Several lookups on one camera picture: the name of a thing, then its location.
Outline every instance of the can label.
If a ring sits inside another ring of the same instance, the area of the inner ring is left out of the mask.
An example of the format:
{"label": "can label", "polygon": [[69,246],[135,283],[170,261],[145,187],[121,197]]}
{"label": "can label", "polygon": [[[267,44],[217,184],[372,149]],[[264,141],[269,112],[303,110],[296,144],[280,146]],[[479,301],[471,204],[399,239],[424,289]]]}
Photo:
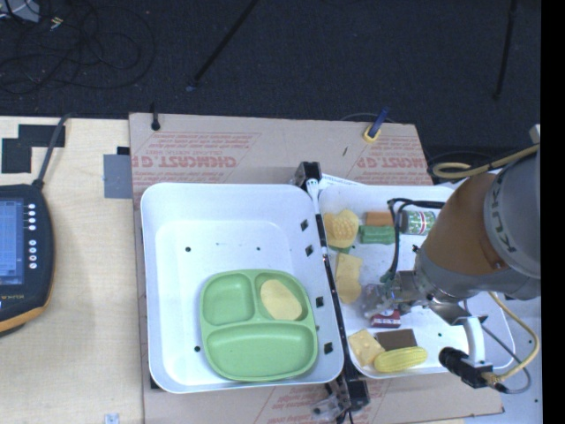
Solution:
{"label": "can label", "polygon": [[435,214],[431,211],[403,210],[400,231],[404,234],[425,236],[435,223]]}

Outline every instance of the black fabric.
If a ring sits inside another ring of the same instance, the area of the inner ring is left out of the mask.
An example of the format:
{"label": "black fabric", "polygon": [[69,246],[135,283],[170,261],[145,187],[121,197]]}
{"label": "black fabric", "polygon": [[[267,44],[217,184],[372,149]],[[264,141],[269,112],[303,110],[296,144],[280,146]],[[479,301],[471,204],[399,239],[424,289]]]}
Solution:
{"label": "black fabric", "polygon": [[126,118],[154,103],[371,121],[386,106],[442,160],[525,148],[540,123],[541,0],[517,0],[498,99],[511,0],[259,0],[193,91],[252,0],[34,1],[39,23],[0,19],[3,115]]}

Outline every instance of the green plate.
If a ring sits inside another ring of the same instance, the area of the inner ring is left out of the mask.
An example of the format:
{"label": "green plate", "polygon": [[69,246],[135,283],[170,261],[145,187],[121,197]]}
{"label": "green plate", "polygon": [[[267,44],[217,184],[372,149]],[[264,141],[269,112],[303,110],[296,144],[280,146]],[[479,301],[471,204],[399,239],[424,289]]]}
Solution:
{"label": "green plate", "polygon": [[[302,307],[294,321],[276,320],[260,287],[277,279]],[[304,286],[279,270],[248,269],[211,276],[200,293],[200,328],[212,369],[241,382],[270,382],[307,371],[318,356],[312,307]]]}

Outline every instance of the white tray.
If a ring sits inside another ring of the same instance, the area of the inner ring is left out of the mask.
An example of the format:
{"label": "white tray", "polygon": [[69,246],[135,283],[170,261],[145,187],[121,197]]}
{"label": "white tray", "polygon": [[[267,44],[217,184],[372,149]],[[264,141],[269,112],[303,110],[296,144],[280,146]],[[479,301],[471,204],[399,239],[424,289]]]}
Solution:
{"label": "white tray", "polygon": [[[340,374],[341,337],[306,192],[294,185],[160,183],[143,194],[141,219],[149,368],[161,388],[189,393],[325,383]],[[200,350],[200,289],[213,274],[236,269],[282,270],[305,287],[319,349],[308,372],[276,382],[237,382],[208,365]]]}
{"label": "white tray", "polygon": [[[336,214],[344,208],[348,208],[359,217],[360,223],[363,223],[365,212],[368,210],[388,211],[387,201],[390,199],[407,198],[410,200],[446,201],[452,193],[453,190],[451,188],[442,185],[332,185],[320,193],[320,212],[322,215],[326,212]],[[406,209],[432,210],[436,214],[440,212],[437,209],[418,207]],[[415,254],[412,252],[412,245],[421,246],[423,241],[423,236],[401,236],[398,270],[413,269]],[[358,238],[356,239],[350,254],[363,259],[359,276],[361,285],[379,282],[380,276],[386,273],[390,267],[394,250],[394,245],[360,244],[358,243]],[[337,251],[330,249],[330,264],[334,272],[336,256]],[[361,329],[369,329],[371,333],[392,330],[369,327],[368,320],[360,315],[355,304],[342,304],[341,308],[347,336]],[[481,293],[477,297],[470,299],[469,308],[473,315],[488,315],[485,325],[501,338],[508,347],[514,347],[514,341],[504,314],[487,294]],[[463,326],[450,326],[429,309],[413,307],[408,314],[402,316],[401,322],[402,326],[400,329],[412,329],[418,345],[427,350],[427,361],[399,373],[382,374],[374,367],[361,367],[355,357],[351,356],[351,360],[359,372],[371,378],[447,372],[447,369],[440,364],[438,359],[439,352],[443,347],[454,347],[469,353],[469,345]],[[502,350],[489,336],[485,337],[485,351],[487,360],[492,362],[495,368],[506,367],[512,361],[510,355]]]}

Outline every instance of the yellow cord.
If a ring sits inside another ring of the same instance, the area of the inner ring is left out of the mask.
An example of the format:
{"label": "yellow cord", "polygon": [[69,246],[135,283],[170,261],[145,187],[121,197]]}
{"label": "yellow cord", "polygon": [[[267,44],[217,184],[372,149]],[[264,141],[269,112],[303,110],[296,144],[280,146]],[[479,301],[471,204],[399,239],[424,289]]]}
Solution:
{"label": "yellow cord", "polygon": [[482,374],[483,378],[487,381],[488,385],[493,388],[496,383],[504,382],[510,376],[516,374],[517,372],[524,369],[528,364],[530,364],[530,362],[536,357],[536,355],[539,352],[539,338],[538,335],[536,335],[536,333],[534,333],[534,331],[530,327],[528,327],[522,320],[518,318],[517,315],[515,315],[512,311],[508,309],[508,307],[504,303],[502,303],[502,301],[496,296],[495,293],[489,292],[489,295],[496,302],[496,304],[502,308],[502,310],[506,314],[512,317],[512,319],[514,319],[523,329],[525,329],[528,333],[530,333],[531,337],[533,337],[533,342],[534,342],[534,346],[530,354],[526,358],[524,358],[524,360],[521,363],[512,367],[508,372],[500,375],[497,375],[494,372],[485,372]]}
{"label": "yellow cord", "polygon": [[[539,143],[529,148],[523,149],[522,151],[518,151],[512,155],[508,155],[503,157],[502,159],[496,160],[492,163],[487,163],[486,165],[478,166],[477,168],[471,168],[470,165],[467,163],[438,163],[432,167],[432,173],[437,178],[444,178],[444,179],[463,179],[469,176],[474,176],[479,173],[484,173],[490,170],[497,170],[504,165],[514,162],[522,157],[526,157],[527,155],[535,153],[539,149]],[[461,171],[458,172],[446,172],[446,169],[458,169]]]}

